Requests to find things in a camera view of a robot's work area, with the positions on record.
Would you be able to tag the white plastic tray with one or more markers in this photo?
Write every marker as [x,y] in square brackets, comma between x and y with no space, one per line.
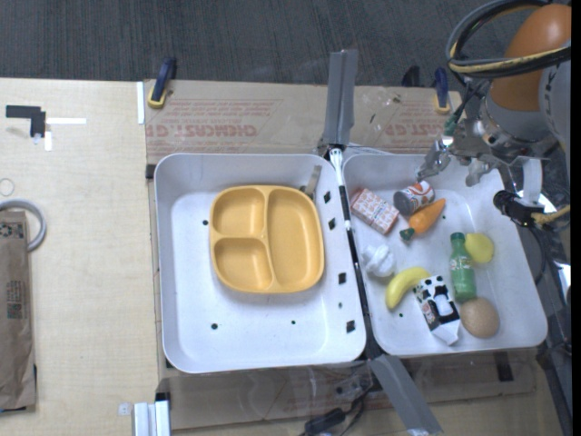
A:
[254,325]
[508,298]

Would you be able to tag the orange and white can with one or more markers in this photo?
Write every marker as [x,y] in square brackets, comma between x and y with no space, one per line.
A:
[414,196]

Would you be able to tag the orange carrot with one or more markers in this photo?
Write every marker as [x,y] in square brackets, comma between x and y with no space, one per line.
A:
[426,218]

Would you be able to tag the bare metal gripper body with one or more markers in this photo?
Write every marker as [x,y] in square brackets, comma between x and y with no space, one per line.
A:
[492,142]

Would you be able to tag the orange and white carton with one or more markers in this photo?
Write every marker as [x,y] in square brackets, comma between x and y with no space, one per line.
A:
[374,211]

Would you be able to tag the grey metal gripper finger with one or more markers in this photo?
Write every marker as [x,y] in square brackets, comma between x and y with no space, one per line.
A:
[477,172]
[435,159]

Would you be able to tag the yellow divided plate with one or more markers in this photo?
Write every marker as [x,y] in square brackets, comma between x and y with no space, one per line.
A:
[290,234]

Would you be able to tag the beige egg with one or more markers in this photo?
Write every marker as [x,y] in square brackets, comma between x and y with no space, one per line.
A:
[479,317]

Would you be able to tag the brown cardboard board red print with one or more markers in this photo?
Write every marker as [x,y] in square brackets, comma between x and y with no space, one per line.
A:
[254,116]

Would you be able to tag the green bottle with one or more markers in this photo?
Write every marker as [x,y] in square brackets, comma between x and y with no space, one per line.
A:
[463,270]

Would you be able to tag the brown paper bag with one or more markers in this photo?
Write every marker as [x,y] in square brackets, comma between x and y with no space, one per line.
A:
[16,316]

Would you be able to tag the black cylinder on white bracket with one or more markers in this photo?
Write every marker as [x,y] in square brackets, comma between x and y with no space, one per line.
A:
[515,205]

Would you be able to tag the white garlic bulb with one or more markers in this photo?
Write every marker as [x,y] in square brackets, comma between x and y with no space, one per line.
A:
[379,260]

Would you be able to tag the yellow lemon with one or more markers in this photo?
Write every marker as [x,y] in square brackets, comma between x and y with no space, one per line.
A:
[481,248]

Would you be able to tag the yellow banana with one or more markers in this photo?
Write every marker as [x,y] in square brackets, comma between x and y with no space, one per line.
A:
[401,284]

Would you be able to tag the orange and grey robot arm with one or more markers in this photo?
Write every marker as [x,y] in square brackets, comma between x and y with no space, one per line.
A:
[540,34]

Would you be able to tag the black and white milk carton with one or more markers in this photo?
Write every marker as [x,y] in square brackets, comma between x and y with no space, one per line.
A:
[436,309]

